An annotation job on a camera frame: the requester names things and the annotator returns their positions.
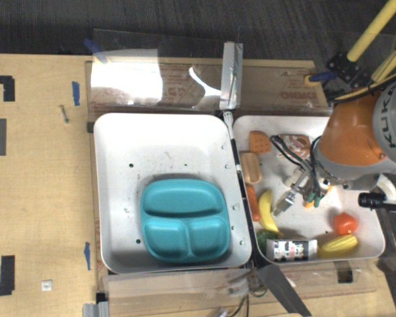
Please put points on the brown and white pizza slice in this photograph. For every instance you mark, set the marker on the brown and white pizza slice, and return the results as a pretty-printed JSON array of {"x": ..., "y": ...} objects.
[{"x": 298, "y": 144}]

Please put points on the orange waffle biscuit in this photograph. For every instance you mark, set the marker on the orange waffle biscuit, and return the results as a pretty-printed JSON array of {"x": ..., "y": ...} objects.
[{"x": 260, "y": 142}]

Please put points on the white plastic tray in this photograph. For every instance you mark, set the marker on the white plastic tray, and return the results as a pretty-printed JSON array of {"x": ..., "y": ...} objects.
[
  {"x": 303, "y": 223},
  {"x": 171, "y": 144}
]

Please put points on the white printed carton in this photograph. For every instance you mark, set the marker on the white printed carton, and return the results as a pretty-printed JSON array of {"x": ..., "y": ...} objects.
[{"x": 290, "y": 249}]

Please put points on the small metal screw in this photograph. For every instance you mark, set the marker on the small metal screw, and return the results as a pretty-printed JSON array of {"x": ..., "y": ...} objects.
[{"x": 64, "y": 114}]

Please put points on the blue divided plate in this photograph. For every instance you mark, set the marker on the blue divided plate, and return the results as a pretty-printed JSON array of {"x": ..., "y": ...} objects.
[{"x": 184, "y": 220}]

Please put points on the orange bell pepper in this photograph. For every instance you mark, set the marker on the orange bell pepper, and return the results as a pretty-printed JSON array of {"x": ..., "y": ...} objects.
[{"x": 344, "y": 224}]

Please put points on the black cylinder on white bracket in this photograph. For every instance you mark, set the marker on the black cylinder on white bracket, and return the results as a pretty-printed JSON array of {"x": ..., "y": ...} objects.
[{"x": 376, "y": 199}]

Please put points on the orange sausage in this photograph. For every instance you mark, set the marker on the orange sausage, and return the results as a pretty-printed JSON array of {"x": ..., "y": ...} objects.
[{"x": 252, "y": 203}]

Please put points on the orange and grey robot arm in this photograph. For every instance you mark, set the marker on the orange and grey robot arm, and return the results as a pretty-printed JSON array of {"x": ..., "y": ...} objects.
[{"x": 353, "y": 134}]

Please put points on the tan bread loaf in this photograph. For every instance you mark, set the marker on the tan bread loaf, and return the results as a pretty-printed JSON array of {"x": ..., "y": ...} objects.
[{"x": 251, "y": 168}]

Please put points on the green broccoli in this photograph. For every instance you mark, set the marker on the green broccoli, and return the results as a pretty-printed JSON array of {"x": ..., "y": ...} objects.
[{"x": 263, "y": 239}]

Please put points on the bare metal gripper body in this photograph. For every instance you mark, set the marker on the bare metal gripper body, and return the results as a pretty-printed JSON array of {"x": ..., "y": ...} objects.
[{"x": 307, "y": 183}]

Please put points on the yellow banana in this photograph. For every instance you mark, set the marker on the yellow banana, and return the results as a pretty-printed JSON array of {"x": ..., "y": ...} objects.
[{"x": 266, "y": 210}]

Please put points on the yellow corn cob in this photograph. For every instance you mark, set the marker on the yellow corn cob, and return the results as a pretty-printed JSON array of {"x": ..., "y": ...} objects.
[{"x": 338, "y": 245}]

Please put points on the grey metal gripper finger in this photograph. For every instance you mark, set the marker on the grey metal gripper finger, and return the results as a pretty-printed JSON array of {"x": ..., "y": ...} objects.
[
  {"x": 292, "y": 179},
  {"x": 283, "y": 204}
]

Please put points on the small white square piece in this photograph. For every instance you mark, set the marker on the small white square piece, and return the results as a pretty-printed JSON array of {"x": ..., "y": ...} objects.
[{"x": 47, "y": 285}]

